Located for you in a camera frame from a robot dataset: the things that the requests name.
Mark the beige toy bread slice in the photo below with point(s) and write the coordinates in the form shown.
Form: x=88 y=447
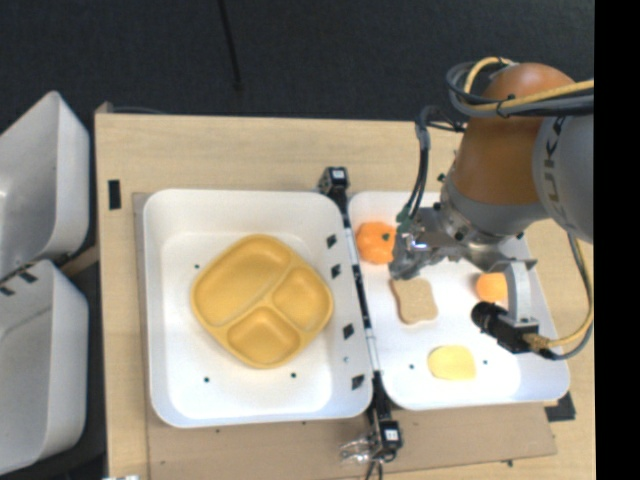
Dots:
x=414 y=300

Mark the white plastic tray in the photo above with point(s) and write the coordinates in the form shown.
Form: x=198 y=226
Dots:
x=250 y=393
x=450 y=393

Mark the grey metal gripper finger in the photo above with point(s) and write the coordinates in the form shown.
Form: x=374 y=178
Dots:
x=431 y=262
x=404 y=267

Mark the yellow divided plate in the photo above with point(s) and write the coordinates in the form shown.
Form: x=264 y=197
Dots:
x=260 y=300

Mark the thin black and white rod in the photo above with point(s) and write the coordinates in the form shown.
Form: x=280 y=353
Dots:
x=364 y=308

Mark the orange round toy fruit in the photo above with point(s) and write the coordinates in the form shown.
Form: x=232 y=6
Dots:
x=491 y=288

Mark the pale yellow toy potato slice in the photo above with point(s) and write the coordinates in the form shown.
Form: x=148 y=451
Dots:
x=451 y=363

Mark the black cylinder on white bracket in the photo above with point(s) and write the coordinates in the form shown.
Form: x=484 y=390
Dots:
x=500 y=325

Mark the orange toy pumpkin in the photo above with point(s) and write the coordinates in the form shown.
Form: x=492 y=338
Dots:
x=372 y=243

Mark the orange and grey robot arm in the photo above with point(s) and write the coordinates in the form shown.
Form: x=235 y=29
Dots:
x=500 y=158

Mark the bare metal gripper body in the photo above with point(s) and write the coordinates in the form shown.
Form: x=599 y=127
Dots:
x=450 y=240

